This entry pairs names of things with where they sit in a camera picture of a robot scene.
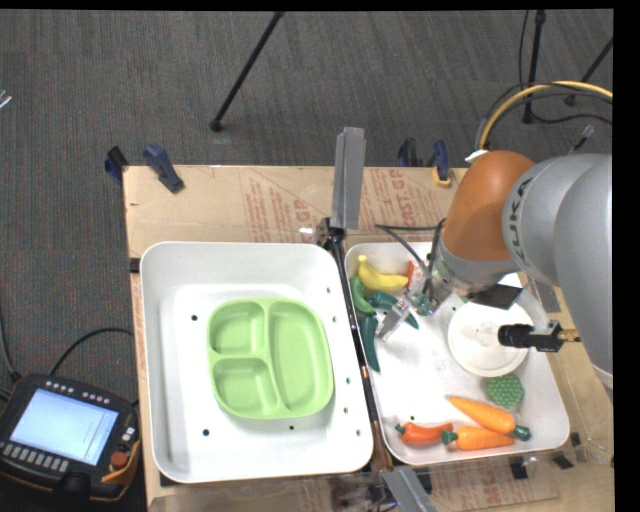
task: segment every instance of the metal bracket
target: metal bracket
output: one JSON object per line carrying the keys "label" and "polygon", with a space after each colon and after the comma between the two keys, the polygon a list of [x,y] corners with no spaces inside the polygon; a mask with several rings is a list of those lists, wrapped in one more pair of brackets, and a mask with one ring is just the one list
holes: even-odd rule
{"label": "metal bracket", "polygon": [[529,478],[527,473],[527,465],[523,457],[511,457],[509,459],[509,467],[514,480],[525,480]]}
{"label": "metal bracket", "polygon": [[393,469],[393,461],[391,456],[385,448],[384,437],[382,435],[382,429],[380,427],[380,419],[376,410],[375,398],[373,396],[373,388],[371,386],[371,379],[369,378],[369,371],[367,369],[367,362],[364,355],[363,347],[360,342],[360,335],[358,334],[358,320],[356,317],[355,308],[351,299],[351,291],[349,289],[349,278],[347,276],[347,269],[345,268],[345,254],[344,254],[344,240],[347,237],[347,233],[342,228],[334,228],[329,224],[329,217],[322,219],[320,224],[316,226],[315,243],[316,245],[326,249],[331,253],[333,259],[338,266],[338,273],[340,274],[340,281],[342,283],[342,293],[344,295],[345,304],[347,307],[347,314],[349,316],[349,325],[351,327],[351,336],[353,338],[353,344],[356,349],[356,356],[358,358],[358,364],[360,365],[360,377],[362,378],[362,384],[364,386],[364,398],[367,403],[367,410],[369,411],[369,420],[371,422],[371,432],[373,433],[373,454],[371,456],[371,469],[375,473],[383,473]]}
{"label": "metal bracket", "polygon": [[345,128],[338,135],[329,225],[358,229],[366,141],[362,128]]}
{"label": "metal bracket", "polygon": [[383,473],[382,479],[404,512],[438,512],[412,468],[395,468]]}

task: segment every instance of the metal rod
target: metal rod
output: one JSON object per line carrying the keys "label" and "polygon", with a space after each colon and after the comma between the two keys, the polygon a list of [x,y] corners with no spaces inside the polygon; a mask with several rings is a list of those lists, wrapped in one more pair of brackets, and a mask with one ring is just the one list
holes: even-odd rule
{"label": "metal rod", "polygon": [[240,87],[242,86],[244,79],[249,74],[249,71],[251,71],[251,68],[253,67],[253,63],[256,61],[256,59],[260,55],[262,48],[264,47],[264,45],[269,39],[269,36],[271,35],[271,32],[273,32],[273,29],[276,28],[278,21],[280,20],[280,18],[284,16],[284,14],[285,14],[285,11],[276,11],[273,13],[273,17],[271,18],[269,25],[267,26],[266,30],[262,34],[262,37],[258,41],[257,46],[254,48],[253,52],[251,53],[249,60],[244,65],[244,68],[242,69],[240,76],[236,80],[236,83],[233,84],[233,87],[231,88],[231,91],[229,92],[227,99],[222,104],[222,107],[220,107],[220,110],[216,114],[215,119],[209,123],[209,128],[211,128],[214,132],[219,132],[222,129],[222,118],[224,117],[224,114],[226,113],[227,109],[231,105],[231,102],[233,101],[236,94],[240,90]]}
{"label": "metal rod", "polygon": [[[591,64],[591,67],[589,67],[587,72],[580,79],[581,82],[586,82],[586,81],[589,80],[589,78],[591,78],[591,75],[593,75],[593,72],[600,65],[600,63],[604,60],[604,58],[607,56],[607,53],[609,53],[609,50],[611,50],[611,48],[613,48],[613,36],[611,36],[611,39],[609,39],[609,42],[605,45],[605,47],[600,52],[600,55],[598,55],[596,57],[596,60],[593,61],[593,64]],[[565,98],[564,102],[567,105],[569,105],[570,107],[572,107],[576,102],[576,95],[575,94],[571,94],[571,95],[567,96]]]}
{"label": "metal rod", "polygon": [[[540,52],[540,37],[542,36],[542,25],[546,20],[544,9],[538,9],[536,11],[536,32],[533,36],[533,53],[531,55],[531,67],[529,68],[529,85],[532,85],[536,81],[536,70],[538,69],[538,53]],[[531,112],[531,102],[527,102],[524,105],[524,114],[522,115],[522,122],[531,124],[533,122],[533,113]]]}

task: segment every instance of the toy banana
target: toy banana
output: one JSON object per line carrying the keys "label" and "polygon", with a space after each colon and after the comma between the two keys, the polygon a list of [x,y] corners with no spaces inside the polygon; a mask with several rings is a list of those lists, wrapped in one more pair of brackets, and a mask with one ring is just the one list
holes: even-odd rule
{"label": "toy banana", "polygon": [[358,256],[358,261],[358,276],[362,284],[370,290],[382,290],[383,292],[393,293],[403,288],[409,282],[409,278],[402,274],[382,274],[378,272],[369,265],[367,257],[364,254]]}

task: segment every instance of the orange carrot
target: orange carrot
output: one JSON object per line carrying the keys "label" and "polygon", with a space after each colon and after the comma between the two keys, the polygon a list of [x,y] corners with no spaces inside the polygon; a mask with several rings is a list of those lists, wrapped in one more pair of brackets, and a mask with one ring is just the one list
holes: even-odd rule
{"label": "orange carrot", "polygon": [[410,446],[424,446],[433,444],[440,441],[440,434],[443,430],[451,430],[453,425],[451,423],[443,423],[442,425],[436,425],[433,427],[423,427],[416,425],[415,423],[408,421],[404,425],[399,423],[396,425],[396,430],[400,432],[402,442]]}
{"label": "orange carrot", "polygon": [[445,445],[457,441],[458,448],[461,450],[484,450],[486,448],[509,446],[515,443],[512,437],[473,425],[463,425],[458,427],[455,432],[443,430],[441,438]]}
{"label": "orange carrot", "polygon": [[411,278],[413,277],[413,271],[416,268],[416,264],[413,261],[409,262],[409,268],[407,269],[407,284],[404,287],[408,290],[411,286]]}
{"label": "orange carrot", "polygon": [[451,405],[465,413],[469,418],[500,434],[515,434],[523,441],[531,437],[531,432],[527,427],[516,425],[513,415],[493,405],[461,398],[459,396],[447,397]]}

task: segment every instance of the gray carpet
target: gray carpet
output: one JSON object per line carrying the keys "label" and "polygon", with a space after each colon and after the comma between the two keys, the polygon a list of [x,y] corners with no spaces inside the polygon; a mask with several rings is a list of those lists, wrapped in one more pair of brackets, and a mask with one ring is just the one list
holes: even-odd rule
{"label": "gray carpet", "polygon": [[[13,97],[0,110],[0,308],[18,371],[49,371],[92,329],[132,327],[122,190],[104,171],[113,146],[131,164],[153,141],[174,164],[333,165],[353,126],[367,166],[396,165],[415,138],[423,161],[442,139],[462,167],[493,102],[528,81],[535,11],[288,12],[214,133],[272,14],[0,9],[0,90]],[[536,80],[580,80],[612,37],[613,9],[546,10]],[[612,90],[613,50],[589,82]],[[523,108],[505,115],[490,147],[539,161],[591,125],[579,150],[611,152],[611,106],[566,96],[535,101],[534,123]],[[102,334],[58,373],[133,400],[134,357],[130,336]],[[0,510],[65,508],[0,479]],[[142,469],[120,503],[86,510],[145,510]]]}

